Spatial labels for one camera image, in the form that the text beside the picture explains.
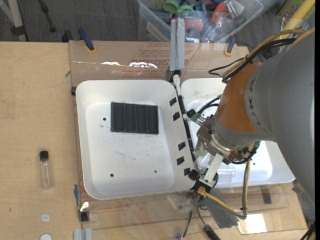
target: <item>black cap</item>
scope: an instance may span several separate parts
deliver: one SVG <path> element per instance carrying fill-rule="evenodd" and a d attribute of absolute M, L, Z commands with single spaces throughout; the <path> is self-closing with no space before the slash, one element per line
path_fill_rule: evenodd
<path fill-rule="evenodd" d="M 39 153 L 40 161 L 46 161 L 49 158 L 48 151 L 41 151 Z"/>

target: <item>yellow tube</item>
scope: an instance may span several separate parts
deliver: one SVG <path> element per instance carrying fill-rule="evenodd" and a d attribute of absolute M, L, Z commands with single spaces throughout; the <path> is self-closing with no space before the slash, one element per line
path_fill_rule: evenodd
<path fill-rule="evenodd" d="M 288 23 L 284 26 L 283 30 L 293 30 L 315 3 L 316 0 L 304 0 L 303 3 L 299 6 L 298 10 L 296 10 Z M 288 35 L 282 35 L 280 38 L 285 39 L 287 37 Z"/>

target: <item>wooden table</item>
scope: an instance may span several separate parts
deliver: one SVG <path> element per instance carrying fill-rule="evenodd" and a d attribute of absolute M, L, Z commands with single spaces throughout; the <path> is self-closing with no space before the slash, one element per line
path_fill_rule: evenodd
<path fill-rule="evenodd" d="M 72 239 L 82 228 L 74 194 L 79 184 L 76 134 L 67 43 L 0 42 L 0 238 Z M 43 189 L 39 152 L 47 150 L 53 186 Z M 292 224 L 292 230 L 241 235 L 217 227 L 222 239 L 298 240 L 306 223 L 291 183 L 284 186 L 289 207 L 265 212 L 266 220 Z M 48 221 L 42 215 L 49 214 Z M 94 230 L 94 240 L 172 239 L 186 220 Z M 185 239 L 207 239 L 193 219 Z"/>

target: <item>tripod leg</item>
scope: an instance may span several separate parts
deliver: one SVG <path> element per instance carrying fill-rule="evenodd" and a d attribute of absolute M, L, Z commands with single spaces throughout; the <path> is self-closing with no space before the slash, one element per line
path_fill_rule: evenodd
<path fill-rule="evenodd" d="M 45 4 L 44 0 L 38 0 L 41 10 L 43 11 L 46 20 L 48 21 L 49 25 L 50 25 L 50 32 L 56 32 L 56 27 L 54 26 L 50 16 L 49 16 L 49 9 L 48 6 Z"/>
<path fill-rule="evenodd" d="M 20 41 L 27 41 L 25 26 L 23 24 L 17 0 L 8 0 L 13 19 L 12 33 L 19 37 Z"/>

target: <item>vial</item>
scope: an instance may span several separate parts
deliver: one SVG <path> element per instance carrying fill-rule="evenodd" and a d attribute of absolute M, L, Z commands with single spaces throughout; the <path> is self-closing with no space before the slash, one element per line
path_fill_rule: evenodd
<path fill-rule="evenodd" d="M 51 181 L 49 176 L 49 154 L 48 151 L 41 151 L 40 156 L 40 166 L 41 166 L 41 177 L 42 186 L 46 189 L 50 187 Z"/>

